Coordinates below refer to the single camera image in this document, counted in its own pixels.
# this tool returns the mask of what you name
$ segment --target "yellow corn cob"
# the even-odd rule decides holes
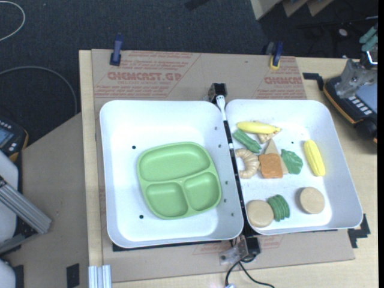
[[[325,175],[325,167],[320,151],[313,140],[307,140],[304,143],[305,156],[311,166],[312,172],[316,176]]]
[[[270,134],[276,131],[280,131],[280,128],[264,124],[262,122],[239,122],[236,125],[239,129],[247,133],[262,133],[262,134]]]

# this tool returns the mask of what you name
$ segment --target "teal object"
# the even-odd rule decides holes
[[[163,219],[201,214],[217,206],[221,185],[211,156],[194,142],[171,143],[143,152],[137,176],[150,210]]]

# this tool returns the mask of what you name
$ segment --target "beige round disc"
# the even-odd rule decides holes
[[[266,227],[274,220],[272,207],[264,200],[249,201],[247,203],[247,214],[251,225],[254,227]]]
[[[309,214],[319,214],[324,210],[324,196],[316,188],[307,187],[303,189],[300,193],[299,200],[304,211]]]

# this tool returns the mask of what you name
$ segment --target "dark floor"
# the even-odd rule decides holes
[[[117,32],[123,49],[261,54],[269,41],[282,41],[283,55],[359,58],[359,38],[377,22],[366,18],[378,15],[378,0],[335,0],[316,16],[305,5],[290,18],[277,4],[260,20],[250,0],[210,0],[193,10],[187,8],[192,0],[2,1],[19,4],[26,20],[0,41],[0,109],[27,129],[30,143],[74,115],[65,80],[81,110],[78,52],[111,49]],[[0,3],[0,39],[21,22],[15,5]],[[338,37],[341,26],[348,37]],[[25,66],[52,72],[4,73]]]

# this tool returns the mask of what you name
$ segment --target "cable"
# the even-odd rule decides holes
[[[244,266],[242,265],[242,262],[245,262],[245,263],[248,263],[248,262],[251,262],[253,261],[254,259],[256,258],[256,255],[254,255],[254,257],[250,260],[243,260],[243,259],[240,259],[239,261],[235,262],[231,267],[230,269],[228,270],[227,272],[227,275],[226,275],[226,280],[225,280],[225,285],[228,286],[229,285],[229,274],[232,272],[232,270],[234,269],[234,267],[236,265],[239,265],[243,271],[245,272],[245,274],[250,278],[251,281],[253,281],[254,283],[256,284],[259,284],[259,285],[263,285],[263,286],[268,286],[270,288],[275,288],[275,286],[271,285],[271,284],[268,284],[268,283],[262,283],[261,281],[257,281],[255,280],[248,272],[247,270],[244,268]]]
[[[11,1],[0,1],[0,3],[6,3],[6,4],[11,4],[11,5],[14,5],[16,6],[23,14],[23,21],[22,21],[22,24],[15,30],[13,31],[11,34],[7,35],[6,37],[3,37],[3,38],[0,38],[0,41],[4,41],[6,40],[7,38],[10,38],[12,35],[16,34],[19,32],[19,30],[23,27],[24,23],[25,23],[25,12],[23,10],[23,8],[17,4],[17,3],[14,3],[14,2],[11,2]]]
[[[28,69],[48,71],[48,72],[50,72],[52,74],[57,75],[60,79],[62,79],[65,82],[65,84],[69,87],[69,89],[70,89],[70,91],[72,93],[73,101],[74,101],[74,115],[77,114],[77,97],[76,97],[76,94],[74,92],[74,89],[72,88],[70,83],[62,75],[60,75],[59,73],[55,72],[54,70],[50,70],[49,68],[40,67],[40,66],[19,66],[19,67],[14,67],[14,68],[10,68],[10,69],[1,71],[0,72],[0,76],[4,75],[4,74],[7,74],[7,73],[10,73],[12,71],[16,71],[16,70],[28,70]]]

